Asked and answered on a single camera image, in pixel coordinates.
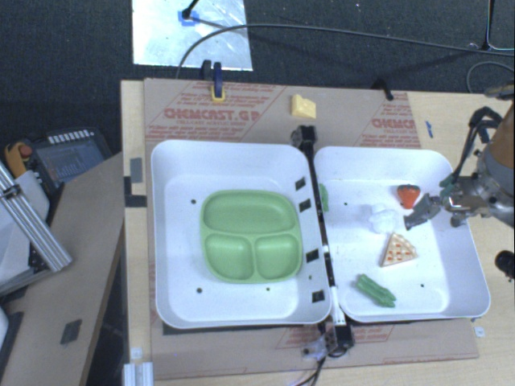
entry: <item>blue tape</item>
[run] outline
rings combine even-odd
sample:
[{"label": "blue tape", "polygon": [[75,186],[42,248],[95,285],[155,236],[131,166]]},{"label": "blue tape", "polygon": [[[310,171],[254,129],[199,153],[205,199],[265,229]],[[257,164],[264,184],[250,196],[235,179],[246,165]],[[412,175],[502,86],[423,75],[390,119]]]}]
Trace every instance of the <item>blue tape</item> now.
[{"label": "blue tape", "polygon": [[198,23],[194,18],[199,18],[199,14],[196,11],[192,11],[190,18],[186,20],[185,18],[183,18],[183,12],[179,10],[177,12],[177,17],[179,18],[181,25],[185,27],[192,27]]},{"label": "blue tape", "polygon": [[429,137],[433,138],[433,131],[431,130],[431,124],[429,121],[426,121],[426,127],[427,127],[427,132],[429,133]]},{"label": "blue tape", "polygon": [[215,97],[220,99],[222,97],[222,65],[220,62],[216,62],[214,65],[214,85],[215,85]]}]

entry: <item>wire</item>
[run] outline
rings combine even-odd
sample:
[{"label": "wire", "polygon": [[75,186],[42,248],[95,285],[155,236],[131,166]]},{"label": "wire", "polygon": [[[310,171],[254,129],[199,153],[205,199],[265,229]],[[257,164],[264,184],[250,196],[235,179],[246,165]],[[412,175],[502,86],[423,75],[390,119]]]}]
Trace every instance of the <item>wire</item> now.
[{"label": "wire", "polygon": [[467,72],[467,90],[469,93],[472,93],[472,86],[470,84],[470,77],[471,77],[472,72],[474,70],[476,70],[478,67],[487,66],[487,65],[504,68],[504,69],[508,70],[509,72],[514,73],[513,69],[510,66],[507,66],[506,64],[503,64],[503,63],[498,63],[496,61],[482,61],[482,62],[476,63],[472,67],[470,67]]},{"label": "wire", "polygon": [[[459,174],[461,173],[461,170],[464,166],[464,163],[467,160],[470,153],[472,152],[476,136],[479,134],[481,137],[481,132],[485,131],[486,129],[497,129],[497,127],[501,123],[501,119],[501,115],[497,114],[488,107],[483,107],[482,109],[476,110],[474,112],[474,114],[471,117],[471,120],[468,123],[470,129],[468,131],[467,139],[465,140],[465,144],[463,146],[461,158],[459,159],[458,166],[452,172],[452,183],[457,182]],[[487,141],[485,141],[483,138],[481,138],[481,141],[485,143],[488,141],[488,139]]]},{"label": "wire", "polygon": [[316,385],[316,382],[318,381],[319,379],[319,376],[320,376],[320,372],[322,371],[322,366],[323,366],[323,363],[325,362],[325,357],[322,358],[320,361],[319,361],[319,364],[315,370],[315,372],[309,376],[307,379],[303,380],[302,382],[300,383],[297,383],[295,386],[303,386],[304,384],[308,384],[309,382],[311,382],[310,386],[315,386]]},{"label": "wire", "polygon": [[412,39],[404,39],[402,37],[392,37],[388,35],[376,35],[374,33],[364,33],[363,31],[350,31],[345,29],[335,29],[330,27],[315,27],[315,26],[301,26],[297,24],[273,24],[273,23],[250,23],[250,24],[239,24],[237,26],[230,26],[225,27],[220,30],[216,30],[213,33],[209,33],[208,35],[205,35],[201,39],[198,39],[196,42],[194,42],[187,50],[186,53],[184,53],[183,58],[180,60],[179,65],[177,66],[177,71],[175,73],[175,78],[179,79],[179,74],[181,71],[181,68],[184,65],[184,62],[190,55],[190,53],[195,50],[197,46],[205,42],[206,40],[209,40],[217,35],[221,35],[222,33],[227,33],[228,31],[235,31],[240,29],[250,29],[250,28],[276,28],[276,29],[294,29],[294,30],[305,30],[305,31],[324,31],[328,33],[337,33],[342,35],[354,35],[359,37],[369,37],[372,39],[383,39],[383,40],[389,40],[399,43],[408,43],[408,44],[417,44],[419,46],[427,46],[427,47],[436,47],[436,48],[442,48],[447,50],[453,50],[453,51],[465,51],[468,53],[474,53],[474,54],[482,54],[482,55],[501,55],[504,57],[514,57],[512,54],[508,53],[495,53],[490,51],[481,51],[481,50],[472,50],[469,48],[464,47],[456,47],[456,46],[448,46],[446,44],[439,44],[439,43],[428,43],[423,42],[419,40],[412,40]]},{"label": "wire", "polygon": [[490,47],[493,50],[498,51],[513,51],[515,50],[515,47],[511,48],[504,48],[504,47],[495,47],[493,44],[490,43],[490,26],[491,26],[491,20],[492,20],[492,9],[493,9],[493,1],[488,0],[488,6],[487,6],[487,14],[486,14],[486,44],[488,47]]},{"label": "wire", "polygon": [[345,355],[345,353],[347,353],[347,349],[336,349],[336,351],[329,353],[328,356],[333,359],[338,359],[341,356]]}]

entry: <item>cardboard sheet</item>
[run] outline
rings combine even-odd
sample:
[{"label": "cardboard sheet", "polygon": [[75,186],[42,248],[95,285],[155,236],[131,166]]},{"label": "cardboard sheet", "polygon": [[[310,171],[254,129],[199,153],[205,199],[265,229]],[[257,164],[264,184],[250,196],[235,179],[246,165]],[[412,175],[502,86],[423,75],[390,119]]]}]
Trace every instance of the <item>cardboard sheet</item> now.
[{"label": "cardboard sheet", "polygon": [[[282,143],[299,125],[316,125],[323,146],[419,148],[405,92],[387,101],[381,91],[225,83],[226,101],[213,103],[209,82],[145,80],[147,227],[149,236],[151,347],[156,380],[315,366],[301,348],[319,337],[316,326],[176,331],[155,310],[155,270],[150,153],[180,138],[221,142]],[[316,120],[292,117],[294,94],[316,103]],[[329,367],[470,359],[478,356],[466,319],[356,326],[356,346]]]}]

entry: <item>yellow cheese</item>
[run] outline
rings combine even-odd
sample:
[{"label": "yellow cheese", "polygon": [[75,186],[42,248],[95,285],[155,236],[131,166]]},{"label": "yellow cheese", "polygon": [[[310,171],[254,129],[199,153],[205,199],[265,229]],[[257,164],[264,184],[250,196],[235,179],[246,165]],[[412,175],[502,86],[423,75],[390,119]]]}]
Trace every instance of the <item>yellow cheese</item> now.
[{"label": "yellow cheese", "polygon": [[316,103],[295,94],[291,98],[291,115],[316,119]]}]

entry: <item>aluminum foil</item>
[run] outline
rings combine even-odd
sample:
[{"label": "aluminum foil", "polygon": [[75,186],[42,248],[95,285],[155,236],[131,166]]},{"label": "aluminum foil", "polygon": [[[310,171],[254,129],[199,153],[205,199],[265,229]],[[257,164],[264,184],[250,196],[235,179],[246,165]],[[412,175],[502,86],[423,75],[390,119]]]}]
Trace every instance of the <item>aluminum foil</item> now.
[{"label": "aluminum foil", "polygon": [[[192,17],[206,23],[182,19],[182,10],[191,2],[132,0],[135,64],[177,66],[198,39],[220,27],[246,23],[243,0],[199,0]],[[226,70],[252,71],[247,30],[229,31],[203,42],[183,66],[199,68],[204,60],[219,61]]]}]

